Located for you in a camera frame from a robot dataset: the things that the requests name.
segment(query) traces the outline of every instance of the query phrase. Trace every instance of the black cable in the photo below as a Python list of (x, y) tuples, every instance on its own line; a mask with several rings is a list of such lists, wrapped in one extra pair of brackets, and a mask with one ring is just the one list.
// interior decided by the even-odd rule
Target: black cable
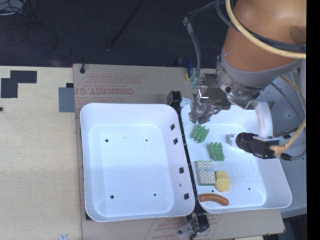
[[(155, 3), (156, 5), (160, 6), (161, 8), (169, 11), (170, 9), (168, 9), (167, 7), (165, 7), (164, 5), (162, 5), (160, 2), (156, 1), (156, 0), (150, 0), (151, 2)], [(200, 4), (203, 0), (199, 0), (198, 2), (196, 2), (194, 5), (190, 5), (190, 3), (188, 3), (188, 7), (192, 6), (192, 7), (196, 7), (198, 6), (198, 4)]]
[[(198, 14), (214, 8), (216, 2), (217, 2), (217, 0), (214, 0), (214, 1), (206, 4), (203, 7), (200, 7), (198, 9), (195, 9), (195, 10), (189, 12), (188, 15), (187, 15), (188, 21), (191, 22), (194, 19), (194, 17), (196, 17)], [(225, 0), (218, 0), (219, 4), (223, 4), (224, 2), (225, 2)]]
[(199, 45), (198, 38), (194, 33), (192, 33), (190, 36), (191, 36), (191, 39), (192, 39), (192, 42), (194, 45), (195, 55), (196, 55), (196, 74), (195, 74), (195, 76), (198, 78), (200, 75), (200, 68), (201, 68), (200, 45)]
[(0, 3), (0, 5), (3, 5), (3, 4), (8, 4), (7, 7), (4, 7), (1, 11), (3, 12), (0, 12), (0, 16), (9, 16), (9, 15), (13, 15), (13, 14), (16, 14), (16, 13), (22, 13), (22, 8), (18, 8), (18, 7), (15, 7), (13, 5), (11, 5), (11, 0), (6, 0), (2, 3)]
[[(55, 60), (64, 60), (67, 59), (68, 57), (70, 57), (70, 55), (72, 54), (72, 49), (64, 42), (59, 41), (59, 36), (57, 34), (57, 32), (50, 27), (49, 25), (40, 22), (36, 11), (34, 10), (34, 7), (31, 3), (31, 0), (28, 0), (27, 4), (29, 5), (28, 7), (25, 7), (24, 5), (24, 10), (23, 10), (23, 14), (22, 13), (14, 13), (13, 15), (9, 15), (11, 18), (15, 20), (17, 17), (22, 17), (27, 18), (28, 16), (26, 16), (27, 11), (26, 9), (29, 8), (31, 15), (30, 17), (33, 18), (34, 20), (21, 20), (19, 22), (12, 22), (11, 25), (9, 24), (4, 24), (2, 22), (2, 25), (5, 26), (7, 29), (12, 29), (11, 31), (11, 39), (14, 40), (13, 44), (9, 44), (9, 43), (2, 43), (2, 45), (6, 46), (6, 47), (14, 47), (14, 46), (20, 46), (20, 47), (24, 47), (24, 48), (31, 48), (32, 50), (34, 50), (35, 52), (37, 52), (40, 56), (23, 56), (23, 55), (19, 55), (16, 53), (8, 53), (8, 52), (0, 52), (1, 54), (5, 54), (7, 56), (15, 56), (15, 57), (20, 57), (20, 58), (29, 58), (29, 59), (35, 59), (35, 58), (40, 58), (40, 57), (47, 57), (49, 59), (55, 59)], [(12, 6), (10, 3), (8, 3), (9, 8), (12, 11), (15, 11), (15, 7)], [(49, 38), (51, 38), (52, 40), (48, 40), (48, 41), (42, 41), (40, 40), (39, 42), (34, 42), (30, 40), (30, 33), (31, 30), (33, 30), (35, 27), (41, 27), (42, 30), (44, 30), (45, 32), (49, 33)], [(19, 35), (22, 36), (21, 39), (19, 39), (18, 41), (15, 39), (14, 35), (15, 33), (19, 32)], [(66, 50), (66, 52), (63, 54), (63, 56), (53, 56), (54, 52), (57, 52), (59, 47), (64, 47), (64, 49)], [(49, 48), (49, 50), (47, 50), (46, 52), (43, 52), (44, 49), (43, 48)]]
[(199, 230), (195, 231), (190, 237), (189, 237), (189, 240), (194, 240), (195, 237), (197, 236)]
[(133, 17), (136, 15), (136, 13), (138, 12), (138, 10), (140, 9), (140, 7), (143, 5), (144, 2), (145, 2), (145, 0), (140, 0), (139, 3), (136, 5), (136, 7), (133, 9), (133, 11), (132, 11), (131, 15), (129, 16), (129, 18), (125, 21), (125, 23), (122, 25), (120, 30), (116, 33), (115, 37), (111, 40), (111, 42), (109, 44), (109, 47), (107, 49), (107, 52), (110, 52), (112, 50), (115, 42), (118, 40), (118, 38), (120, 37), (122, 32), (126, 29), (128, 24), (133, 19)]
[[(236, 26), (230, 21), (228, 20), (225, 15), (222, 13), (221, 8), (219, 3), (215, 3), (215, 9), (218, 13), (218, 15), (220, 16), (220, 18), (231, 28), (233, 28), (234, 30), (238, 31), (239, 30), (236, 28)], [(285, 42), (281, 42), (281, 41), (277, 41), (277, 40), (273, 40), (273, 39), (269, 39), (266, 37), (263, 37), (261, 35), (258, 35), (254, 32), (252, 32), (251, 30), (247, 29), (245, 26), (243, 26), (251, 35), (253, 35), (255, 38), (257, 38), (258, 40), (260, 40), (261, 42), (264, 42), (265, 44), (272, 46), (274, 48), (277, 49), (281, 49), (284, 51), (292, 51), (292, 52), (306, 52), (307, 47), (305, 45), (295, 45), (295, 44), (290, 44), (290, 43), (285, 43)]]

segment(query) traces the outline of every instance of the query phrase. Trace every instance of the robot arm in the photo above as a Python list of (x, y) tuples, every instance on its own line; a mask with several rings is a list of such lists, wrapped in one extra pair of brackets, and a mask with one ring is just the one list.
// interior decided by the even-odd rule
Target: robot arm
[[(256, 109), (261, 101), (272, 108), (273, 97), (259, 100), (266, 87), (277, 77), (300, 68), (305, 76), (307, 0), (237, 0), (234, 9), (230, 1), (225, 0), (225, 4), (232, 23), (217, 58), (216, 71), (199, 77), (197, 92), (191, 97), (189, 118), (193, 123), (204, 124), (231, 105)], [(238, 147), (258, 154), (254, 149), (261, 152), (265, 146), (265, 154), (271, 153), (271, 157), (280, 156), (288, 148), (279, 148), (276, 140), (259, 135), (239, 135), (238, 143), (246, 145)]]

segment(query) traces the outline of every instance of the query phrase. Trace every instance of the plywood surface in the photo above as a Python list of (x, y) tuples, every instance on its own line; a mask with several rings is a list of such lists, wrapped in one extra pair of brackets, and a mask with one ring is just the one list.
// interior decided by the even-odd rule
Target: plywood surface
[(37, 71), (19, 83), (18, 98), (0, 98), (0, 239), (82, 238), (75, 114), (59, 112), (59, 87), (71, 68), (0, 67)]

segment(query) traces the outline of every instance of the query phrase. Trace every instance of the white tray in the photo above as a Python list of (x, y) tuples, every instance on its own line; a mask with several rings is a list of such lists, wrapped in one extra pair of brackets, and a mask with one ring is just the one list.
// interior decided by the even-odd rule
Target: white tray
[(190, 172), (172, 107), (91, 103), (82, 108), (80, 125), (85, 209), (93, 220), (185, 216), (193, 211)]
[[(190, 105), (181, 110), (181, 118), (191, 160), (198, 195), (219, 194), (229, 200), (229, 205), (206, 201), (201, 206), (210, 213), (227, 213), (245, 210), (285, 208), (291, 204), (292, 194), (279, 159), (261, 159), (244, 150), (230, 146), (227, 135), (235, 133), (259, 133), (255, 110), (231, 106), (213, 115), (202, 124), (209, 133), (202, 143), (193, 139), (196, 124), (189, 119)], [(231, 181), (230, 190), (219, 192), (214, 186), (199, 186), (195, 161), (210, 161), (210, 142), (222, 143), (224, 161), (213, 161), (215, 171), (226, 171)]]

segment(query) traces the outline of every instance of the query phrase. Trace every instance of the cable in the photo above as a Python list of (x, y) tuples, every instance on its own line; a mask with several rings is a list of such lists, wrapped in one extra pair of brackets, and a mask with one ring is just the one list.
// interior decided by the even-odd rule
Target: cable
[(6, 2), (2, 2), (2, 3), (1, 3), (1, 5), (2, 5), (2, 4), (6, 4), (6, 3), (8, 4), (8, 6), (5, 7), (5, 8), (3, 8), (2, 11), (5, 11), (6, 9), (11, 9), (12, 12), (0, 13), (0, 16), (10, 16), (10, 15), (15, 15), (16, 13), (22, 13), (22, 9), (23, 9), (23, 7), (25, 6), (26, 0), (23, 0), (23, 2), (22, 2), (22, 7), (21, 7), (21, 8), (18, 8), (18, 7), (16, 7), (16, 6), (12, 6), (12, 5), (10, 4), (10, 2), (11, 2), (11, 0), (7, 0)]
[(284, 57), (288, 57), (288, 58), (292, 58), (292, 59), (305, 59), (306, 58), (306, 54), (305, 53), (298, 53), (298, 52), (292, 52), (292, 51), (286, 51), (286, 50), (281, 50), (275, 47), (272, 47), (262, 41), (260, 41), (259, 39), (257, 39), (256, 37), (254, 37), (251, 33), (249, 33), (248, 30), (246, 30), (246, 28), (237, 20), (236, 16), (234, 15), (232, 9), (231, 9), (231, 5), (230, 5), (230, 0), (225, 0), (225, 7), (226, 7), (226, 11), (227, 14), (229, 16), (229, 18), (231, 19), (232, 23), (235, 25), (235, 27), (247, 38), (249, 39), (252, 43), (254, 43), (255, 45), (257, 45), (258, 47), (273, 53), (273, 54), (277, 54), (280, 56), (284, 56)]
[(286, 151), (290, 145), (296, 140), (298, 135), (303, 131), (306, 126), (307, 117), (304, 118), (302, 123), (300, 124), (299, 128), (295, 131), (295, 133), (291, 136), (291, 138), (283, 145), (271, 145), (269, 146), (270, 150), (274, 151), (275, 155), (281, 155), (284, 151)]
[(294, 88), (297, 92), (300, 94), (303, 94), (299, 86), (291, 82), (288, 78), (286, 78), (284, 75), (280, 75), (280, 78), (283, 79), (286, 83), (288, 83), (292, 88)]
[(291, 99), (289, 99), (286, 94), (282, 91), (281, 88), (279, 88), (277, 85), (275, 85), (274, 82), (272, 82), (270, 84), (272, 87), (274, 87), (281, 95), (282, 97), (288, 102), (288, 104), (290, 105), (290, 107), (292, 108), (294, 114), (296, 115), (296, 117), (299, 119), (299, 123), (302, 123), (303, 119), (300, 117), (299, 113), (295, 110), (295, 106), (292, 104)]
[[(227, 24), (230, 28), (236, 30), (239, 32), (239, 30), (236, 28), (236, 26), (230, 21), (228, 20), (225, 15), (223, 14), (223, 12), (221, 11), (221, 8), (220, 8), (220, 4), (219, 3), (215, 3), (215, 10), (216, 12), (218, 13), (218, 15), (220, 16), (220, 18), (223, 20), (223, 22), (225, 24)], [(278, 48), (278, 49), (281, 49), (281, 50), (285, 50), (285, 51), (294, 51), (294, 52), (306, 52), (306, 49), (307, 47), (305, 45), (295, 45), (295, 44), (291, 44), (291, 43), (285, 43), (285, 42), (280, 42), (280, 41), (277, 41), (277, 40), (272, 40), (272, 39), (269, 39), (269, 38), (266, 38), (266, 37), (263, 37), (261, 35), (258, 35), (252, 31), (250, 31), (249, 29), (247, 29), (245, 26), (243, 26), (251, 35), (253, 35), (255, 38), (259, 39), (260, 41), (272, 46), (272, 47), (275, 47), (275, 48)]]
[[(5, 20), (1, 22), (2, 25), (5, 26), (11, 34), (11, 36), (10, 34), (6, 35), (8, 37), (9, 42), (2, 42), (2, 45), (5, 46), (6, 50), (15, 46), (30, 48), (33, 51), (37, 52), (40, 56), (25, 56), (25, 51), (23, 52), (23, 54), (17, 54), (16, 52), (0, 51), (0, 54), (25, 59), (47, 57), (53, 60), (64, 60), (69, 58), (72, 54), (72, 49), (66, 43), (59, 41), (59, 35), (52, 27), (39, 21), (34, 6), (31, 2), (32, 0), (23, 1), (23, 13), (17, 13), (18, 10), (16, 10), (10, 3), (8, 3), (11, 11), (14, 11), (14, 13), (10, 13), (11, 16), (6, 17), (5, 19), (12, 19), (13, 22), (10, 24), (5, 24), (3, 22)], [(16, 22), (17, 17), (22, 18), (22, 20)], [(37, 40), (32, 38), (32, 32), (36, 33), (36, 37), (39, 37)]]
[(184, 25), (187, 26), (188, 33), (191, 37), (194, 49), (195, 49), (195, 55), (196, 55), (196, 68), (195, 68), (195, 75), (190, 79), (193, 83), (191, 83), (192, 86), (195, 86), (195, 81), (198, 81), (198, 78), (200, 76), (200, 69), (201, 69), (201, 51), (200, 51), (200, 45), (198, 38), (196, 34), (194, 33), (192, 29), (191, 21), (195, 16), (197, 16), (199, 13), (202, 13), (206, 10), (209, 10), (215, 6), (216, 3), (224, 3), (225, 0), (214, 0), (213, 2), (210, 2), (206, 4), (203, 7), (200, 7), (198, 9), (195, 9), (188, 13), (188, 16), (184, 18)]

